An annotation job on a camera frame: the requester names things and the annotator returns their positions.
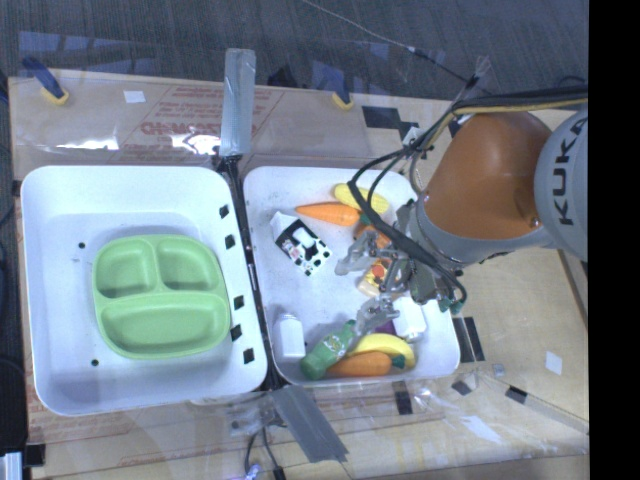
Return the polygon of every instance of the gray floor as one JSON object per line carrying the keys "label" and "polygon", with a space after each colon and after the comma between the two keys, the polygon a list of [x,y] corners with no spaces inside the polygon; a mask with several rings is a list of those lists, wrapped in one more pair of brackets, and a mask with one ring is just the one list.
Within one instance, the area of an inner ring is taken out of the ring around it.
{"label": "gray floor", "polygon": [[[257,54],[257,83],[322,88],[324,68],[356,92],[450,99],[490,62],[491,92],[588,81],[589,0],[0,0],[0,69],[48,65],[220,80],[223,52]],[[415,47],[424,53],[415,55]],[[0,216],[11,211],[9,113],[0,109]],[[0,454],[24,438],[13,215],[0,228]]]}

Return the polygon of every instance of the white plastic tray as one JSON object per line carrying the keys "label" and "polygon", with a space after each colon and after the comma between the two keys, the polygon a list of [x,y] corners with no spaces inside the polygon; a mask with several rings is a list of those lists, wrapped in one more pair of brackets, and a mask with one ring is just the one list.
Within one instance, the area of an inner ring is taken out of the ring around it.
{"label": "white plastic tray", "polygon": [[[309,167],[259,167],[246,176],[244,183],[247,215],[251,224],[256,271],[262,301],[265,306],[270,342],[275,340],[274,323],[282,313],[292,313],[301,321],[309,351],[328,332],[340,328],[354,318],[367,296],[356,288],[362,273],[337,276],[337,262],[347,254],[353,243],[353,227],[341,227],[296,214],[295,207],[303,204],[335,200],[332,189],[337,183],[349,181],[355,174],[351,169]],[[359,185],[368,188],[378,172],[368,171]],[[391,204],[385,219],[416,194],[408,180],[389,172],[376,188]],[[324,240],[332,256],[312,276],[298,269],[273,241],[269,221],[276,211],[297,216],[319,238]],[[418,358],[416,367],[398,375],[369,379],[369,381],[436,378],[453,373],[460,361],[460,346],[451,314],[442,313],[437,303],[423,307],[428,330],[425,338],[414,345]],[[308,381],[300,372],[297,361],[276,361],[281,375],[292,384],[331,385],[360,383],[362,379],[326,379]]]}
{"label": "white plastic tray", "polygon": [[[79,415],[217,398],[264,380],[251,281],[221,176],[200,167],[42,167],[23,182],[22,212],[35,387],[50,410]],[[113,239],[147,233],[183,234],[213,250],[231,326],[240,326],[236,339],[165,360],[128,359],[108,347],[93,305],[93,259]]]}

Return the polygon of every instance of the banana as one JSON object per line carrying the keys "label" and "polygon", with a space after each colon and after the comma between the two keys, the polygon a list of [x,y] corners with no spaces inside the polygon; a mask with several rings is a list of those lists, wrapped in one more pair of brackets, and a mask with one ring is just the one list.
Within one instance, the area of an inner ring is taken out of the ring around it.
{"label": "banana", "polygon": [[384,352],[391,357],[403,355],[407,368],[413,368],[416,365],[416,356],[411,345],[402,338],[383,332],[364,335],[347,355],[351,356],[371,351]]}
{"label": "banana", "polygon": [[[358,188],[362,197],[364,197],[365,201],[369,197],[369,191],[364,188]],[[333,195],[336,197],[338,201],[342,204],[346,204],[355,208],[356,210],[360,210],[360,205],[356,202],[355,198],[351,194],[351,190],[349,190],[349,186],[346,183],[338,183],[333,189]],[[373,210],[382,215],[389,209],[389,201],[387,201],[380,194],[373,193],[373,197],[371,198],[371,208]]]}

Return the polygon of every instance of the green plate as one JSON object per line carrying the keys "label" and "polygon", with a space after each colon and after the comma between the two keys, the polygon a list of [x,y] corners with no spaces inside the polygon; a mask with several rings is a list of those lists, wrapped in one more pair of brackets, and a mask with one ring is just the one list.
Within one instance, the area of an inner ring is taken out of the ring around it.
{"label": "green plate", "polygon": [[102,337],[133,359],[203,352],[229,332],[231,314],[215,254],[182,235],[113,240],[93,265]]}

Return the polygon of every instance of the green bottle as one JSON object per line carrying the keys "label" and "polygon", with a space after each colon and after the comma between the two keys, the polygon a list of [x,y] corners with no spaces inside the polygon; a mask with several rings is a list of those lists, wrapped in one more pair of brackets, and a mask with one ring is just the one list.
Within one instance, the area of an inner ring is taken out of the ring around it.
{"label": "green bottle", "polygon": [[349,320],[337,332],[328,334],[313,347],[300,361],[300,368],[305,377],[318,380],[331,365],[337,363],[347,353],[349,345],[356,337],[356,321]]}

